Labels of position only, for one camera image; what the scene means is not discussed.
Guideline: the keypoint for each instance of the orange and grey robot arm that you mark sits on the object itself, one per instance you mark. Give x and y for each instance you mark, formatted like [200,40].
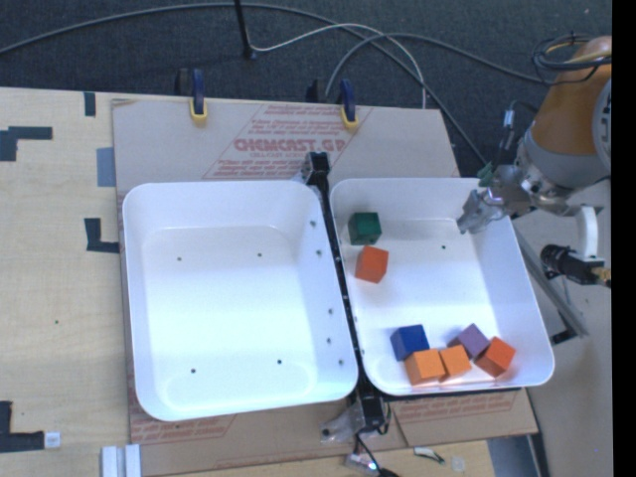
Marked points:
[566,117]

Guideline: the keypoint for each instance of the green cube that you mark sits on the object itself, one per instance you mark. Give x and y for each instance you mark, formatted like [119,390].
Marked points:
[364,227]

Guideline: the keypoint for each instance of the brown cardboard board red print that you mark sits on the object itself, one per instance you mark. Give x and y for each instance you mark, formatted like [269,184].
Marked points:
[278,132]

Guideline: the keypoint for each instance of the thin black rod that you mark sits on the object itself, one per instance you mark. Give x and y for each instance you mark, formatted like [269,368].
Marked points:
[343,286]

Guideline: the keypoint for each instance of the black cylinder on white bracket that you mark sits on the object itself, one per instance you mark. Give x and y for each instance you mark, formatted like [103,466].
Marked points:
[571,261]

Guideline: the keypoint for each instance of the red-orange cube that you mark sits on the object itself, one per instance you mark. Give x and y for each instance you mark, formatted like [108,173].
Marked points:
[496,357]
[371,264]

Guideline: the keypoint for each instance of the orange cube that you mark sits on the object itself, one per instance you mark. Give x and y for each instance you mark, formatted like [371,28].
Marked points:
[425,366]
[455,362]

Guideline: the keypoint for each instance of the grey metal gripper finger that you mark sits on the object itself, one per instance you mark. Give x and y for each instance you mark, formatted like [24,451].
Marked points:
[492,215]
[471,214]

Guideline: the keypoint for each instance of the white plastic tray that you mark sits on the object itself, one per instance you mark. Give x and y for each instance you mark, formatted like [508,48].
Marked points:
[228,306]
[447,291]

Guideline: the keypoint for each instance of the blue cube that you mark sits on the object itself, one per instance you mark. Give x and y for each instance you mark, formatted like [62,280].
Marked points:
[409,341]

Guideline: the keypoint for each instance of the purple cube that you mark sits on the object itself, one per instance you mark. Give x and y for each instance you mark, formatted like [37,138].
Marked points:
[472,339]

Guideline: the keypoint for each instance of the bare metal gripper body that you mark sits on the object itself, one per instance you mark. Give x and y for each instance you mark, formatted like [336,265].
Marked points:
[517,189]

